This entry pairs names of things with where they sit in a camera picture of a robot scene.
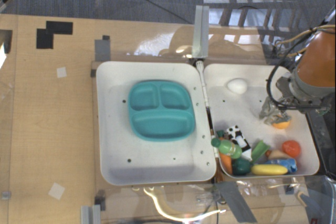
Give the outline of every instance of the white tape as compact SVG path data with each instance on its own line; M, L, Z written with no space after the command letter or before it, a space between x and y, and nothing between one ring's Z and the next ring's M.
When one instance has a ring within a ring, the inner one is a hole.
M60 200L63 195L64 190L65 190L65 187L62 187L61 185L54 183L48 194L52 196L53 198Z
M57 77L65 78L67 76L67 70L65 67L57 68Z

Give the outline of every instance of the red tomato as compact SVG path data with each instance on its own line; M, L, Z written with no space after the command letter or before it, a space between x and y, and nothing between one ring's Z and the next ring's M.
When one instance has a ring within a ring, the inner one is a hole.
M295 158L300 155L301 147L295 140L287 140L282 144L282 151Z

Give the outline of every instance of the wooden table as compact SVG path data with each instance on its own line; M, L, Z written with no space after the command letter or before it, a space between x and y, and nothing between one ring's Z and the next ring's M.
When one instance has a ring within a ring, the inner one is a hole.
M73 34L54 35L54 49L36 49L36 29L46 28L47 20L73 22ZM14 97L7 104L13 108L13 117L1 111L2 119L8 120L0 121L1 128L7 128L6 137L1 137L0 171L4 175L10 169L12 197L9 208L6 201L1 201L0 222L7 222L8 210L10 224L80 223L80 207L92 206L99 189L96 183L101 180L95 165L94 95L90 77L95 40L110 36L112 60L185 62L186 58L176 57L176 50L181 46L190 49L193 27L0 15L0 29L13 30L12 52L0 69L0 79L15 86ZM223 42L223 28L210 29L209 33L214 33L210 41L212 56L232 63L265 64L260 45L233 46ZM57 69L62 67L66 68L67 76L58 78ZM8 147L10 133L12 144ZM54 183L65 188L60 200L48 195ZM135 199L131 188L111 185L106 188L110 192L107 205L113 207L113 212L104 212L103 219L158 214L148 196L137 194ZM171 195L181 200L184 192L182 186L177 186ZM307 222L304 207L295 198L288 200L285 195L270 192L268 201L255 195L246 199L255 205L252 210L260 223L271 223L272 218L278 218L277 214L283 221ZM220 217L225 223L235 223L230 211Z

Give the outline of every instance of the white egg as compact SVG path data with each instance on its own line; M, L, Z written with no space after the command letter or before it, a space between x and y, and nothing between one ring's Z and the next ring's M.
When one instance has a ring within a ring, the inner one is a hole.
M237 94L243 94L247 91L247 82L244 79L230 80L226 86L231 92Z

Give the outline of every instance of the metal bracket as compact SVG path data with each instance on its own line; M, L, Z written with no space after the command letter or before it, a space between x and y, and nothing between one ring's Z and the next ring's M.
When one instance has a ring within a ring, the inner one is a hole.
M3 191L1 193L1 200L10 200L12 193L10 191Z
M209 7L196 6L194 39L192 56L193 58L206 58L209 48Z
M100 205L81 207L81 224L101 224Z
M104 190L99 190L97 195L94 198L94 203L95 205L100 206L101 211L106 210L106 204L105 204L105 191Z

